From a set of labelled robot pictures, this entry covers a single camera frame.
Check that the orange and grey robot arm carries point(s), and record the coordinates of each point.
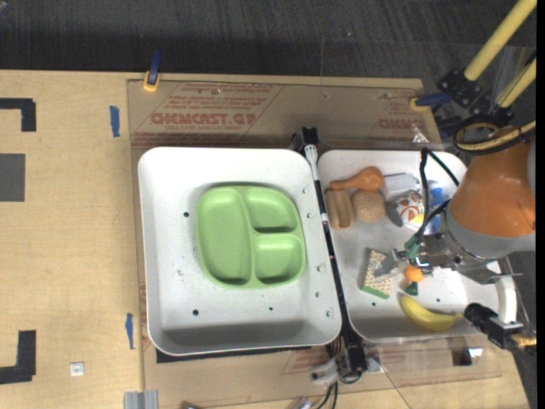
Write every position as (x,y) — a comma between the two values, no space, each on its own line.
(494,190)

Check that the white can with orange print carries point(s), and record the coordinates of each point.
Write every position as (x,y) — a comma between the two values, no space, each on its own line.
(408,208)

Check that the brown cardboard board red print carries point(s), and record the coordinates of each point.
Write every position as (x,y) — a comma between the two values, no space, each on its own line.
(238,113)

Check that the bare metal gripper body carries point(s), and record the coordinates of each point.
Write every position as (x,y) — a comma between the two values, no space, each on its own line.
(443,251)

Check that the black cylinder on white bracket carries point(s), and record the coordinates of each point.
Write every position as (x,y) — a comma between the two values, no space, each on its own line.
(489,320)

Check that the orange toy carrot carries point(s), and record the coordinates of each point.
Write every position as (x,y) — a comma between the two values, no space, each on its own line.
(414,274)

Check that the tan toy hot dog bun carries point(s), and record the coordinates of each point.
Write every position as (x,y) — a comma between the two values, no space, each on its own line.
(339,209)

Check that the green divided plate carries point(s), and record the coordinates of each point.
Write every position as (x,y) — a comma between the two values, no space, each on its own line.
(223,234)

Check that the yellow banana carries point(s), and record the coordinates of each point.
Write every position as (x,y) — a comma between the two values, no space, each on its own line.
(426,317)

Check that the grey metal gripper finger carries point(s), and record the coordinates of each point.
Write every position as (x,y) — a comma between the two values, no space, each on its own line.
(391,263)
(420,266)

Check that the white plastic tray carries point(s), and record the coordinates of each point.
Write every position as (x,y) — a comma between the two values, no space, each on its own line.
(353,237)
(170,237)

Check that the thin black and white rod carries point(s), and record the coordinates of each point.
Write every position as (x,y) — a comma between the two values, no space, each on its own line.
(328,237)

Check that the round tan toy bread roll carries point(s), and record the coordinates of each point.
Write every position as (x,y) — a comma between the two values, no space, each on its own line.
(368,205)

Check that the clear bottle with blue cap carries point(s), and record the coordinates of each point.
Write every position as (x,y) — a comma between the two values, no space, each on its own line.
(436,196)

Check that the orange-brown toy chicken drumstick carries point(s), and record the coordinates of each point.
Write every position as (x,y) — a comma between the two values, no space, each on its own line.
(365,180)

